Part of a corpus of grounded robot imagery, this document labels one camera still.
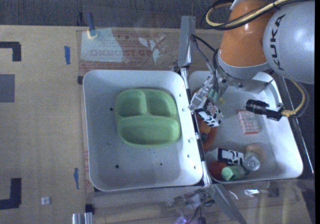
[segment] wooden surface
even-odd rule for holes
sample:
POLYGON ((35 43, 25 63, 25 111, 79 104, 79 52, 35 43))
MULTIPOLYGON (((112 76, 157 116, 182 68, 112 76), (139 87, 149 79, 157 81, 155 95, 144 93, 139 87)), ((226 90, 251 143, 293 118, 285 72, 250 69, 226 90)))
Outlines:
MULTIPOLYGON (((9 198, 12 178, 22 180, 21 204, 19 208, 0 210, 1 224, 68 224, 73 213, 85 212, 93 188, 88 184, 86 169, 82 86, 77 83, 77 31, 83 30, 0 25, 0 41, 19 42, 22 50, 22 61, 13 62, 12 51, 0 48, 0 74, 15 75, 15 101, 0 102, 0 200, 9 198), (70 48, 70 64, 66 62, 65 46, 70 48), (50 204, 41 205, 41 197, 49 197, 50 204)), ((166 33, 174 34, 171 40, 179 38, 176 29, 166 33)), ((207 31, 199 33, 205 40, 210 38, 207 31)), ((292 196, 288 198, 289 202, 283 199, 280 204, 258 208, 253 203, 241 212, 248 223, 311 223, 301 193, 296 194, 294 203, 292 196)), ((97 205, 94 218, 101 224, 150 223, 148 219, 152 223, 174 223, 177 212, 164 207, 97 205)), ((220 210, 204 214, 208 223, 235 223, 220 210)))

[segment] blue tape strip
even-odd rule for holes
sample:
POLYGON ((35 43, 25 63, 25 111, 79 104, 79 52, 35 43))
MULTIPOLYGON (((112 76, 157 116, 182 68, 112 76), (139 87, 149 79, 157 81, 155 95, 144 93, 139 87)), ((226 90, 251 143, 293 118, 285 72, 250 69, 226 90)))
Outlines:
POLYGON ((65 62, 67 65, 70 65, 70 47, 65 46, 64 47, 64 57, 65 57, 65 62))

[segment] green bowl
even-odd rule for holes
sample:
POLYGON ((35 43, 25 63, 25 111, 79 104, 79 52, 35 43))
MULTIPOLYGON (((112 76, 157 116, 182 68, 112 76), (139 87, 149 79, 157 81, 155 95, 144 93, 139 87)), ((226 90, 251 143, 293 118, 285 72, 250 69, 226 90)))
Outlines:
POLYGON ((127 144, 156 147, 175 143, 180 137, 176 102, 158 89, 128 89, 115 102, 116 129, 127 144))

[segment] gray square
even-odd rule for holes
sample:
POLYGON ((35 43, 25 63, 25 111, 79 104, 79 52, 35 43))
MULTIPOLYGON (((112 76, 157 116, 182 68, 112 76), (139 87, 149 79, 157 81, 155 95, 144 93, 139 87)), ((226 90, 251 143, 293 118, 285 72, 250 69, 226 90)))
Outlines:
POLYGON ((15 102, 15 75, 0 74, 0 103, 15 102))

